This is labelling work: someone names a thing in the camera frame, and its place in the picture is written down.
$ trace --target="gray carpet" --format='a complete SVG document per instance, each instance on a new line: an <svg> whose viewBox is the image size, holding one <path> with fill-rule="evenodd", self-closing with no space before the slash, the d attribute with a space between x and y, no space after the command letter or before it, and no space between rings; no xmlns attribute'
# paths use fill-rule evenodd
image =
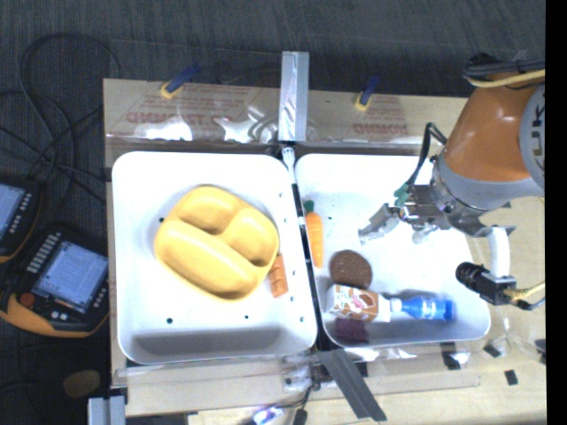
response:
<svg viewBox="0 0 567 425"><path fill-rule="evenodd" d="M312 89L358 91L379 74L383 93L467 96L470 86L460 72L480 51L501 59L545 57L546 0L0 0L0 89L20 89L27 46L57 33L88 35L109 46L125 78L164 80L187 65L180 52L190 50L214 65L211 81L230 81L254 68L278 68L282 50L305 50ZM102 104L100 80L117 73L100 46L65 37L38 46L24 69L26 86L59 104L71 122ZM269 79L267 86L277 86L277 75ZM266 82L254 73L236 82L259 83ZM45 98L35 101L55 133L62 131L68 121ZM22 95L2 96L0 125L35 147L49 141ZM102 174L103 135L102 114L95 112L77 126L74 139L61 137L59 159ZM25 174L36 156L5 132L0 149L2 173ZM46 174L45 166L34 173ZM64 220L104 238L104 185L84 175L87 189L61 173L49 179L40 227ZM0 424L85 423L84 400L60 397L61 377L85 367L104 374L105 352L93 348L104 348L105 340L103 329L73 346L0 322L0 389L22 377L35 383L0 390Z"/></svg>

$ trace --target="blue clamp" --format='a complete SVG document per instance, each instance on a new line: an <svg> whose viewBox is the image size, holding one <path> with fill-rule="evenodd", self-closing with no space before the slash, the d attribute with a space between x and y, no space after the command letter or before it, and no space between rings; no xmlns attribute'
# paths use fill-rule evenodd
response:
<svg viewBox="0 0 567 425"><path fill-rule="evenodd" d="M357 97L354 106L359 110L366 110L370 104L372 94L376 91L380 78L377 75L370 77L366 89L362 91Z"/></svg>
<svg viewBox="0 0 567 425"><path fill-rule="evenodd" d="M396 197L396 201L394 203L395 206L401 208L403 205L406 204L406 200L409 197L409 184L404 182L394 193L393 195Z"/></svg>
<svg viewBox="0 0 567 425"><path fill-rule="evenodd" d="M161 95L166 99L171 99L182 90L183 84L190 81L195 74L199 72L199 70L200 67L197 63L183 69L171 81L164 83L161 86Z"/></svg>

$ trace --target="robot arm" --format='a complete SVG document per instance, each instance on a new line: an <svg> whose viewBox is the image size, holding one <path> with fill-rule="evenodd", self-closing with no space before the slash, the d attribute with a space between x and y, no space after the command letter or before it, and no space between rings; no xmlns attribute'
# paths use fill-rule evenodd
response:
<svg viewBox="0 0 567 425"><path fill-rule="evenodd" d="M514 228L486 227L479 218L514 198L545 196L545 62L473 60L463 75L477 88L453 132L445 139L428 123L416 171L394 192L394 206L382 205L359 238L365 244L382 237L400 221L412 226L414 243L448 228L488 237L493 271L463 263L457 279L491 304L516 301L530 309L514 296L516 280L508 272L508 235ZM443 149L431 158L429 185L415 185L432 136Z"/></svg>

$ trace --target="brown cookie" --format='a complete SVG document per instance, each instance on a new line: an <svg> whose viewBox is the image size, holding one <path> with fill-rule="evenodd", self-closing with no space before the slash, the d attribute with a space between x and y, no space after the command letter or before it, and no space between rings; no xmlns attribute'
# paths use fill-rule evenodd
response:
<svg viewBox="0 0 567 425"><path fill-rule="evenodd" d="M334 283L366 290L372 283L372 268L361 254L338 251L330 260L330 278Z"/></svg>

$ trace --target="carrot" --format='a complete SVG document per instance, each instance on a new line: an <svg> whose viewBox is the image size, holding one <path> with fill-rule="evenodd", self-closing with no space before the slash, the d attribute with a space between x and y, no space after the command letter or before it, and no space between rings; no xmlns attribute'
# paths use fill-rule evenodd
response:
<svg viewBox="0 0 567 425"><path fill-rule="evenodd" d="M274 264L269 269L268 279L274 298L279 298L290 290L285 276L284 256L281 253L277 255Z"/></svg>
<svg viewBox="0 0 567 425"><path fill-rule="evenodd" d="M307 239L309 240L311 257L313 258L313 264L321 268L323 255L322 218L315 212L313 200L307 200L303 205L306 210L305 225L307 227Z"/></svg>

